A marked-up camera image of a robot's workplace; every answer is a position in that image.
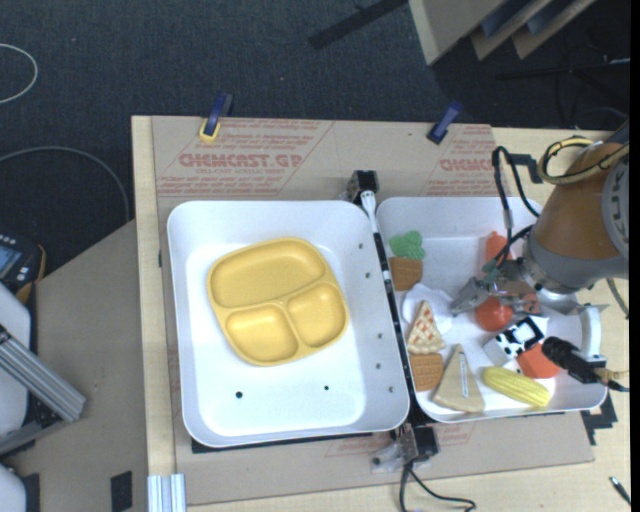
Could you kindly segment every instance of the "yellow divided plate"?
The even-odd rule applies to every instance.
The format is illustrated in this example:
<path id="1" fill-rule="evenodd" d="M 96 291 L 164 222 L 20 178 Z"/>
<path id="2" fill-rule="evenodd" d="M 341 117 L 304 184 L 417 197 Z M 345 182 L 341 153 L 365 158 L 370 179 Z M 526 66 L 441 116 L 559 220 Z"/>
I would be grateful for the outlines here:
<path id="1" fill-rule="evenodd" d="M 320 251 L 300 238 L 277 238 L 216 261 L 207 290 L 220 327 L 250 363 L 271 366 L 337 341 L 347 303 Z"/>

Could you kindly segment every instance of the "black and white object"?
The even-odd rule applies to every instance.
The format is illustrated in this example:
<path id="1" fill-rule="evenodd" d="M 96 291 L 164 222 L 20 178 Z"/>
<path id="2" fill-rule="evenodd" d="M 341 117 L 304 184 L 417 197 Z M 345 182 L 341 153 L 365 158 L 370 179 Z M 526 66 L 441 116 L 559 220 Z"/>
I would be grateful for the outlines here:
<path id="1" fill-rule="evenodd" d="M 542 341 L 546 337 L 548 322 L 543 316 L 528 316 L 489 340 L 482 348 L 494 365 L 504 366 Z"/>

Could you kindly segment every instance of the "yellow corn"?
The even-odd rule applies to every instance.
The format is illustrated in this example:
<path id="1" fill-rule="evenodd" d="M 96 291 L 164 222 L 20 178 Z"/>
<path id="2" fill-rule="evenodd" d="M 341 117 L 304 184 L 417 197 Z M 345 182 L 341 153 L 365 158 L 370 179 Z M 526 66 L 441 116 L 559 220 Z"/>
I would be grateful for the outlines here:
<path id="1" fill-rule="evenodd" d="M 542 384 L 506 368 L 489 366 L 484 369 L 482 378 L 491 389 L 519 402 L 542 407 L 551 400 L 551 393 Z"/>

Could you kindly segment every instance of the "red tomato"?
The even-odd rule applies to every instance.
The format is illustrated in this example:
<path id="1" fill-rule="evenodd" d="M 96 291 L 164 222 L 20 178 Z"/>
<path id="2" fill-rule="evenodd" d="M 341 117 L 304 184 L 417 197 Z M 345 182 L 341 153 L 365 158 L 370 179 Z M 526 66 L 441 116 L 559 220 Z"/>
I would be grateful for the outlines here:
<path id="1" fill-rule="evenodd" d="M 475 314 L 476 322 L 485 331 L 499 331 L 511 321 L 513 309 L 500 304 L 497 297 L 489 297 L 476 308 Z"/>

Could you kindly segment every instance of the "white cable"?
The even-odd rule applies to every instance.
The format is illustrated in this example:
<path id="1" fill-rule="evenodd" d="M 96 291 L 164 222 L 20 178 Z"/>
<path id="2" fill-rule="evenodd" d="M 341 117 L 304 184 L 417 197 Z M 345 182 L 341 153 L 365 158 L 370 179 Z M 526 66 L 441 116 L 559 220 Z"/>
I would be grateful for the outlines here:
<path id="1" fill-rule="evenodd" d="M 25 94 L 27 94 L 27 92 L 29 92 L 29 90 L 33 87 L 33 84 L 35 84 L 36 80 L 38 79 L 38 63 L 36 62 L 36 59 L 34 59 L 31 56 L 31 54 L 29 54 L 28 52 L 24 51 L 21 48 L 18 48 L 17 46 L 13 46 L 6 43 L 0 43 L 0 48 L 7 48 L 8 50 L 13 50 L 18 53 L 21 53 L 22 55 L 26 56 L 31 61 L 31 64 L 33 65 L 33 78 L 31 79 L 31 82 L 29 82 L 29 85 L 27 85 L 24 89 L 22 89 L 18 94 L 9 96 L 8 98 L 0 99 L 0 105 L 3 105 L 4 103 L 9 103 L 10 101 L 17 100 L 18 98 L 20 98 L 21 96 L 24 96 Z"/>

